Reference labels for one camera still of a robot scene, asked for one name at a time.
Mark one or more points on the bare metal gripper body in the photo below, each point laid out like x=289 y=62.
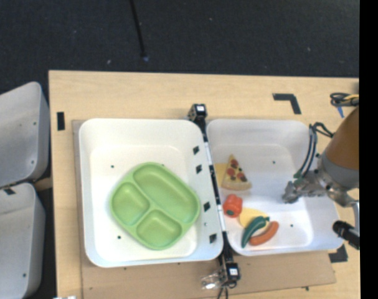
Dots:
x=316 y=185

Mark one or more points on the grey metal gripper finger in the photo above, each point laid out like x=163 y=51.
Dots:
x=294 y=186
x=290 y=197

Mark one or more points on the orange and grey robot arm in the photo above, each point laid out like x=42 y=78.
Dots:
x=342 y=142

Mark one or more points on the orange toy sausage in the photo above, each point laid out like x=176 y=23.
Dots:
x=266 y=234

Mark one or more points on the green toy chilli pepper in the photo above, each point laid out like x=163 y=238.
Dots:
x=252 y=229

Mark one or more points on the white plastic tray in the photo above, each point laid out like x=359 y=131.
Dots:
x=98 y=229
x=269 y=142

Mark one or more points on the orange toy bell pepper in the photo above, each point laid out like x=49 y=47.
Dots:
x=232 y=205

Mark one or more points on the toy pizza slice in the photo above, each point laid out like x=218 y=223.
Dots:
x=235 y=174

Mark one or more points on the thin black and white rod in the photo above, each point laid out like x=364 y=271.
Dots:
x=214 y=179

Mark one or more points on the green divided plate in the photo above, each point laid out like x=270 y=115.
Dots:
x=157 y=204

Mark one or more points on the black cylinder on white bracket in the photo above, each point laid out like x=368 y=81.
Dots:
x=347 y=230

